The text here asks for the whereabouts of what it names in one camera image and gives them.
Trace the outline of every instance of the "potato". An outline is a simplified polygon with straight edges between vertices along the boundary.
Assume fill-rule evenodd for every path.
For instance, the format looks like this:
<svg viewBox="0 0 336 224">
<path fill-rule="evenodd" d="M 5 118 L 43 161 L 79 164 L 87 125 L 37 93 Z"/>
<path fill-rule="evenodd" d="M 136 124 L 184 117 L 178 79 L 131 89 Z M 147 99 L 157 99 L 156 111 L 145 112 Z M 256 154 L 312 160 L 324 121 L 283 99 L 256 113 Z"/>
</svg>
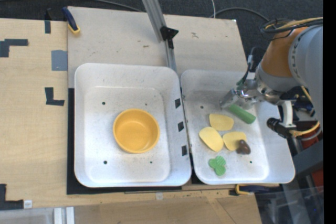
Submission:
<svg viewBox="0 0 336 224">
<path fill-rule="evenodd" d="M 198 135 L 202 141 L 215 152 L 219 152 L 224 146 L 221 135 L 212 127 L 201 129 Z"/>
<path fill-rule="evenodd" d="M 217 131 L 229 131 L 234 124 L 233 118 L 221 114 L 210 114 L 209 121 L 210 126 Z"/>
<path fill-rule="evenodd" d="M 235 151 L 239 148 L 239 141 L 246 141 L 246 134 L 243 132 L 230 132 L 223 135 L 223 142 L 228 150 Z"/>
</svg>

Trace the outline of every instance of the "green toy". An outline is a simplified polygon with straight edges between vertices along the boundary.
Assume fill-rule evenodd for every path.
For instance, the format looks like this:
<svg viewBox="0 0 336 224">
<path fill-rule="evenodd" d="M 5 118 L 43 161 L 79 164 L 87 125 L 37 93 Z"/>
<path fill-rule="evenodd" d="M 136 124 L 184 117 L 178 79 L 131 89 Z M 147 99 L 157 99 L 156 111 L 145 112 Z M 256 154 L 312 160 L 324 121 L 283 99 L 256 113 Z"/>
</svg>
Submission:
<svg viewBox="0 0 336 224">
<path fill-rule="evenodd" d="M 226 161 L 222 156 L 216 156 L 214 159 L 209 160 L 209 166 L 215 170 L 217 176 L 222 176 L 225 174 L 225 167 Z"/>
</svg>

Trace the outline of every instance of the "wooden board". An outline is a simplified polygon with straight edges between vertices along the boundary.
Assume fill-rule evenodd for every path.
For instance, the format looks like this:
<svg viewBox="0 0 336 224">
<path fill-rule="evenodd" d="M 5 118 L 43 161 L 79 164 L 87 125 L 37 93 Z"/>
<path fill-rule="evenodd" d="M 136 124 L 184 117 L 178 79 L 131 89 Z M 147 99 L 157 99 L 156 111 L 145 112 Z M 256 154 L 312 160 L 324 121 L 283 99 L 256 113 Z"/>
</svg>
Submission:
<svg viewBox="0 0 336 224">
<path fill-rule="evenodd" d="M 79 34 L 68 35 L 69 87 L 86 62 L 167 66 L 147 13 L 69 7 Z M 188 69 L 245 72 L 247 62 L 234 20 L 164 15 L 173 38 L 177 74 Z"/>
<path fill-rule="evenodd" d="M 261 224 L 255 196 L 216 198 L 214 195 L 118 202 L 75 208 L 75 222 Z"/>
<path fill-rule="evenodd" d="M 33 208 L 157 200 L 154 192 L 66 194 L 68 77 L 52 71 L 51 51 L 67 51 L 67 35 L 65 22 L 51 22 L 46 34 L 44 21 L 0 19 L 0 41 L 29 42 L 10 46 L 9 57 L 0 58 L 0 183 L 7 184 L 6 200 L 32 200 Z M 53 87 L 64 106 L 46 105 L 45 87 Z M 225 198 L 225 188 L 186 184 L 163 197 Z"/>
</svg>

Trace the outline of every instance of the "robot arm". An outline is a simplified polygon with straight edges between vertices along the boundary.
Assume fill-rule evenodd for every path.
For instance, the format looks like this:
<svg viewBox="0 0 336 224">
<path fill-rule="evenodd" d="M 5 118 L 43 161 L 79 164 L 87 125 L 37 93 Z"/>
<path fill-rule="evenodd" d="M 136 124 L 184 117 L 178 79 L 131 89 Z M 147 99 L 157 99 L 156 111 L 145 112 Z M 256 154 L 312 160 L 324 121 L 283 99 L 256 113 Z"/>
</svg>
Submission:
<svg viewBox="0 0 336 224">
<path fill-rule="evenodd" d="M 226 107 L 237 100 L 244 100 L 245 108 L 257 101 L 280 105 L 286 117 L 280 124 L 286 128 L 292 125 L 291 104 L 298 92 L 305 91 L 323 129 L 323 19 L 287 21 L 282 27 L 265 31 L 271 25 L 268 23 L 263 30 L 275 35 L 256 68 L 255 78 L 245 77 L 220 105 Z"/>
</svg>

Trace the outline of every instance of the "black clip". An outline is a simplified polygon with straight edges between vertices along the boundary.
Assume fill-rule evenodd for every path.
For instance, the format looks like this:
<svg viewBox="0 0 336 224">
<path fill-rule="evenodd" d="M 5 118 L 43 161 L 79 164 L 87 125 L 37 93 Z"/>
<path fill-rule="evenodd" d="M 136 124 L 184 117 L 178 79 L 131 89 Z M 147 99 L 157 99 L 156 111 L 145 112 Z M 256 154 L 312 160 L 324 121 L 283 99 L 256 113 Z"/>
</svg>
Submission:
<svg viewBox="0 0 336 224">
<path fill-rule="evenodd" d="M 51 12 L 51 8 L 48 8 L 45 12 L 44 12 L 44 20 L 52 20 L 53 15 Z"/>
<path fill-rule="evenodd" d="M 168 47 L 170 49 L 174 49 L 173 37 L 175 37 L 179 31 L 176 29 L 168 28 L 166 26 L 162 26 L 160 32 L 163 40 L 168 40 Z"/>
</svg>

